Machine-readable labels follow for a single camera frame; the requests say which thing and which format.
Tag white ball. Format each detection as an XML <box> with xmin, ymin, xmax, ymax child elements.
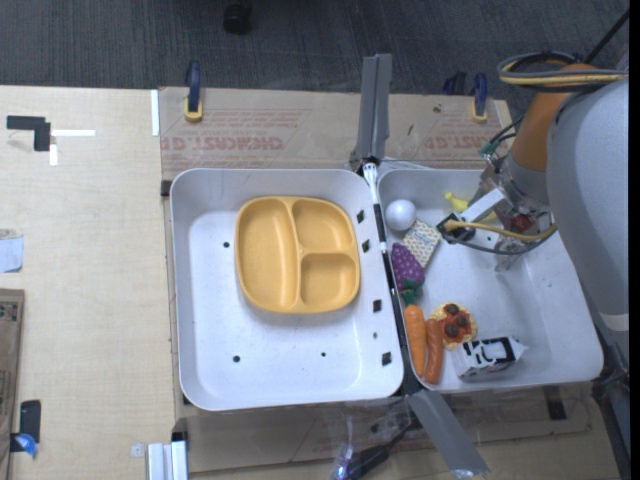
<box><xmin>384</xmin><ymin>198</ymin><xmax>418</xmax><ymax>233</ymax></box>

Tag black cylinder on white bracket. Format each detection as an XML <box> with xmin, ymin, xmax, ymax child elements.
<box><xmin>435</xmin><ymin>187</ymin><xmax>507</xmax><ymax>246</ymax></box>

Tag yellow pasta with meatballs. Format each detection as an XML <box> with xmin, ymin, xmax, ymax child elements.
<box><xmin>429</xmin><ymin>301</ymin><xmax>478</xmax><ymax>352</ymax></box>

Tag brown cardboard board, red print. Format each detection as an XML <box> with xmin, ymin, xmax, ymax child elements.
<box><xmin>158</xmin><ymin>86</ymin><xmax>592</xmax><ymax>474</ymax></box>

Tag yellow banana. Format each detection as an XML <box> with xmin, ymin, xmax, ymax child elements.
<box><xmin>444</xmin><ymin>191</ymin><xmax>497</xmax><ymax>221</ymax></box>

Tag yellow divided plate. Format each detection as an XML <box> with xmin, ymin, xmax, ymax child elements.
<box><xmin>233</xmin><ymin>195</ymin><xmax>363</xmax><ymax>315</ymax></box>

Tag white plastic tray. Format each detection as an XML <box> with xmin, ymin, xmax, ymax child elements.
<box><xmin>376</xmin><ymin>167</ymin><xmax>606</xmax><ymax>395</ymax></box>
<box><xmin>168</xmin><ymin>167</ymin><xmax>406</xmax><ymax>413</ymax></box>

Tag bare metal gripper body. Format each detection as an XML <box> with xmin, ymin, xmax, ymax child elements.
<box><xmin>492</xmin><ymin>185</ymin><xmax>554</xmax><ymax>240</ymax></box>

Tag white patterned packet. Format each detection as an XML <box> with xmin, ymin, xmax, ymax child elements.
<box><xmin>401</xmin><ymin>218</ymin><xmax>443</xmax><ymax>270</ymax></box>

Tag black and white carton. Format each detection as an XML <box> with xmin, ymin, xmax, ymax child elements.
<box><xmin>451</xmin><ymin>336</ymin><xmax>530</xmax><ymax>382</ymax></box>

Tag thin black and white rod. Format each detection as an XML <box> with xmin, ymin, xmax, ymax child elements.
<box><xmin>360</xmin><ymin>162</ymin><xmax>410</xmax><ymax>395</ymax></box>

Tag purple grapes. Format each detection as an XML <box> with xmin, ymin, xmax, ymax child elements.
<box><xmin>389</xmin><ymin>242</ymin><xmax>427</xmax><ymax>306</ymax></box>

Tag orange sausage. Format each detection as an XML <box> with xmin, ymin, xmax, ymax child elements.
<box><xmin>423</xmin><ymin>317</ymin><xmax>446</xmax><ymax>386</ymax></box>

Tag orange carrot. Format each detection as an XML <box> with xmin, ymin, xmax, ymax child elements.
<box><xmin>403</xmin><ymin>303</ymin><xmax>428</xmax><ymax>379</ymax></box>

